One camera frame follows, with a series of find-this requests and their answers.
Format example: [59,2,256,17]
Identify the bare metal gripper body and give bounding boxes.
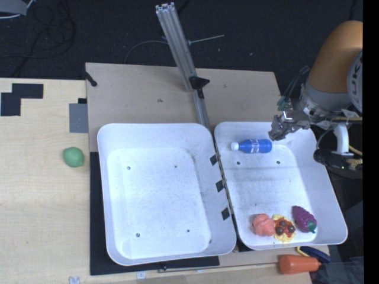
[282,95,329,130]

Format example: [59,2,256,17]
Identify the blue plastic bottle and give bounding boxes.
[230,138,273,155]

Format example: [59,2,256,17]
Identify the white plastic tray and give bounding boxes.
[213,121,349,251]
[97,122,237,267]

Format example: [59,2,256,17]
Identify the purple grapes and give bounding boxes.
[291,205,318,234]

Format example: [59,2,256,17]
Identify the pink lumpy toy food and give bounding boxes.
[252,213,276,237]

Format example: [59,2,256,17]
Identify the yellow pizza slice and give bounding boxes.
[272,214,297,244]

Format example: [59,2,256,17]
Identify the orange tapered toy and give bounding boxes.
[278,254,323,275]

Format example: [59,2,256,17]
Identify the pale brown flat board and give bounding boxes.
[85,63,330,280]

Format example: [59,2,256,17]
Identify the green lime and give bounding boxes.
[62,146,85,168]

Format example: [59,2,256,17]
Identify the black cylinder on white bracket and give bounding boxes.
[313,122,364,172]

